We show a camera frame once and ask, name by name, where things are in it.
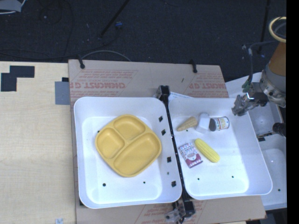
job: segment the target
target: white tray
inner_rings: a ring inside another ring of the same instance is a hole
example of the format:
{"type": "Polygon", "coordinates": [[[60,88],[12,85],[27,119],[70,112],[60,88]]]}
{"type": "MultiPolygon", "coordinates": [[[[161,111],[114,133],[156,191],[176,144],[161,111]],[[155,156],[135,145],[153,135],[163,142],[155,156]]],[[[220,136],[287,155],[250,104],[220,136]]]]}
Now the white tray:
{"type": "Polygon", "coordinates": [[[187,193],[194,199],[206,200],[233,196],[265,195],[271,192],[272,180],[258,144],[248,114],[234,116],[234,98],[175,98],[169,104],[177,147],[204,140],[221,157],[210,162],[201,154],[203,162],[189,168],[179,154],[187,193]],[[210,117],[226,116],[228,129],[208,131],[205,134],[194,128],[176,131],[176,127],[190,116],[201,112],[210,117]]]}
{"type": "Polygon", "coordinates": [[[171,203],[182,194],[176,156],[164,104],[156,98],[83,97],[74,105],[79,197],[89,208],[171,203]],[[159,157],[135,177],[115,173],[96,150],[98,131],[114,118],[132,114],[162,143],[159,157]]]}

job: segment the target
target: cardboard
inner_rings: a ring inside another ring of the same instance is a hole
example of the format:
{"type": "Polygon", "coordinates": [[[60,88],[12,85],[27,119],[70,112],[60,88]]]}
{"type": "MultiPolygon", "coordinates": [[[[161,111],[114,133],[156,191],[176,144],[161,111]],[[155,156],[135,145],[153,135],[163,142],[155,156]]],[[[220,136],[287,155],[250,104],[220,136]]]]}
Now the cardboard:
{"type": "MultiPolygon", "coordinates": [[[[135,205],[105,209],[89,209],[80,205],[78,196],[78,166],[73,105],[84,96],[152,97],[160,85],[172,92],[196,98],[228,98],[222,72],[217,65],[197,65],[193,73],[189,64],[133,63],[111,61],[69,61],[72,138],[75,176],[76,214],[78,224],[148,224],[167,223],[165,214],[171,203],[135,205]]],[[[213,224],[264,219],[260,196],[193,200],[196,213],[186,224],[213,224]]]]}

